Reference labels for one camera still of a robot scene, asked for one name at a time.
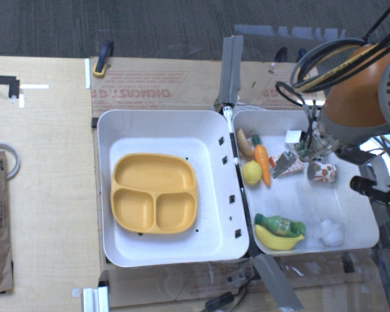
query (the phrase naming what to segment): metal ring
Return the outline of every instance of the metal ring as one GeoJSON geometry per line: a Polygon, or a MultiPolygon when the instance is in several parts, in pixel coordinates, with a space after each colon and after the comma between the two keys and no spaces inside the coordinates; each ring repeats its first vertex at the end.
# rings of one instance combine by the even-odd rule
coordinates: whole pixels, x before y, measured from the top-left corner
{"type": "Polygon", "coordinates": [[[16,164],[14,165],[13,170],[10,171],[7,175],[7,180],[10,180],[17,174],[20,169],[20,157],[17,151],[8,143],[0,142],[0,149],[9,151],[16,159],[16,164]]]}

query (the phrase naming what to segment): yellow banana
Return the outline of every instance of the yellow banana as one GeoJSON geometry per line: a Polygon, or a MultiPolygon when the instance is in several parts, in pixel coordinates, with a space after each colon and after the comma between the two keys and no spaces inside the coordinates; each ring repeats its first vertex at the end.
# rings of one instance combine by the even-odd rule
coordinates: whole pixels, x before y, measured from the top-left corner
{"type": "Polygon", "coordinates": [[[279,237],[259,224],[254,226],[254,231],[261,244],[272,250],[292,250],[298,241],[305,239],[303,235],[297,238],[279,237]]]}

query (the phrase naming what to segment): wooden table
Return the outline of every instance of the wooden table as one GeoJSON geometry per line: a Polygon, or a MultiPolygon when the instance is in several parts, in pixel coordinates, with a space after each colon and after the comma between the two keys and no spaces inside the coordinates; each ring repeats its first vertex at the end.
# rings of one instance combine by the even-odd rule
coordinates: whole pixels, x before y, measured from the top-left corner
{"type": "MultiPolygon", "coordinates": [[[[81,311],[82,289],[97,286],[104,264],[85,60],[0,57],[0,75],[16,76],[22,85],[49,85],[24,90],[22,109],[0,86],[0,142],[13,145],[21,158],[19,173],[8,182],[14,289],[0,294],[0,311],[81,311]]],[[[367,275],[359,281],[300,288],[292,280],[306,311],[389,311],[369,251],[358,255],[367,275]]],[[[205,301],[119,310],[199,311],[205,301]]],[[[279,311],[266,291],[249,295],[239,309],[262,310],[279,311]]]]}

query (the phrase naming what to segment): white crumpled object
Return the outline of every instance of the white crumpled object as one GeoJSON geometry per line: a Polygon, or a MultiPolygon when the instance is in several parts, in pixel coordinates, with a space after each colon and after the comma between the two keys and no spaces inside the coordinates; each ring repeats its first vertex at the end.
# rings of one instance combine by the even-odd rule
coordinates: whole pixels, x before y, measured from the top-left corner
{"type": "Polygon", "coordinates": [[[333,223],[328,218],[320,223],[319,237],[326,246],[339,246],[343,242],[344,233],[338,223],[333,223]]]}

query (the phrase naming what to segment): yellow lemon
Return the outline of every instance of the yellow lemon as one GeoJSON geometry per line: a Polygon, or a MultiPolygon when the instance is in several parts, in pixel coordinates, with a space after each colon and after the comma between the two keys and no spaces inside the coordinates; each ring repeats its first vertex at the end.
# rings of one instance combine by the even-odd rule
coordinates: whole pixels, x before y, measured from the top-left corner
{"type": "Polygon", "coordinates": [[[244,164],[241,168],[242,179],[247,185],[254,185],[261,179],[260,164],[252,160],[244,164]]]}

